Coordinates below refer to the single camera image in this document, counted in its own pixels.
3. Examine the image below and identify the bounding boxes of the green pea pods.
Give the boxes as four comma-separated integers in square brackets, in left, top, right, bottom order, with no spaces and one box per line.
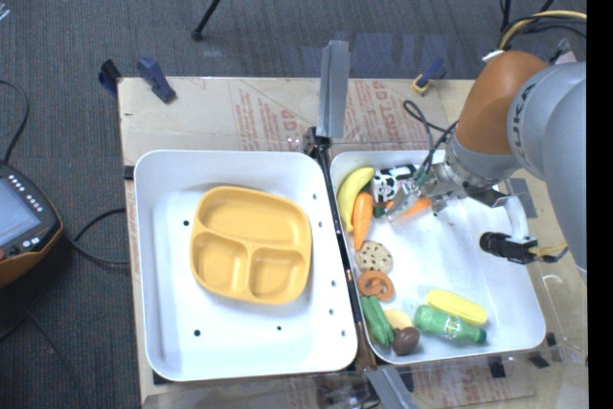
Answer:
[359,295,396,348]

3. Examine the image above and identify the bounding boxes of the brown pretzel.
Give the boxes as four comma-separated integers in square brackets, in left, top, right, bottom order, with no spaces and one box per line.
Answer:
[356,269,397,303]

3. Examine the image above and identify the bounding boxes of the brown cardboard board red print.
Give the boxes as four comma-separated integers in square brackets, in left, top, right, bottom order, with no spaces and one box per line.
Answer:
[117,76,588,409]

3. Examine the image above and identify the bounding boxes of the beige chip biscuit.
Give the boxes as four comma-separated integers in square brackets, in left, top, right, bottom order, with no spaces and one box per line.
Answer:
[354,240,395,276]

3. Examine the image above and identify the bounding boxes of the white plastic tray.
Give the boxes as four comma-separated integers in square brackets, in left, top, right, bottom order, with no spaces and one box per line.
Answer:
[133,149,359,383]
[329,149,548,366]

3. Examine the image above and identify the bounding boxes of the yellow divided plate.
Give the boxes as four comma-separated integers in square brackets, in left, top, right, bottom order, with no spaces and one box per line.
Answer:
[190,185,314,307]

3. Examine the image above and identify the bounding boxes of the green plastic bottle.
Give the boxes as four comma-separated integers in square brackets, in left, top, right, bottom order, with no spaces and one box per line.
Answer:
[413,304,488,347]

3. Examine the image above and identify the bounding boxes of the yellow corn cob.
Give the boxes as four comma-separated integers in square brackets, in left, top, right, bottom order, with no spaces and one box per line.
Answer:
[425,288,489,328]

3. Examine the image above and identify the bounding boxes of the pale yellow round piece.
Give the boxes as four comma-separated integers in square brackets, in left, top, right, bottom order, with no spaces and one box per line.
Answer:
[383,308,414,332]

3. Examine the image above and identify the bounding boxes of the yellow banana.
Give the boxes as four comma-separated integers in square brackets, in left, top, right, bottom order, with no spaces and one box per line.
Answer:
[336,166,376,234]

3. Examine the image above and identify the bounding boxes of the brown mushroom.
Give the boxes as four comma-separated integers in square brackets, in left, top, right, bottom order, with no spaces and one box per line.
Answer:
[392,326,421,357]

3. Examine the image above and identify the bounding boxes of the orange carrot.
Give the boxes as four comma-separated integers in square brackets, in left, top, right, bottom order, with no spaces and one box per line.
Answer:
[385,196,434,219]
[352,191,375,253]

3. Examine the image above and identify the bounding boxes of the black cylinder on white bracket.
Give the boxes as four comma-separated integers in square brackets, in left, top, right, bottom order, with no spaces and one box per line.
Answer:
[479,193,540,265]

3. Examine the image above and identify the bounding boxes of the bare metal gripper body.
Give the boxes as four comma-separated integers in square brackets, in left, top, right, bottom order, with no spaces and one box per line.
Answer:
[420,161,503,210]

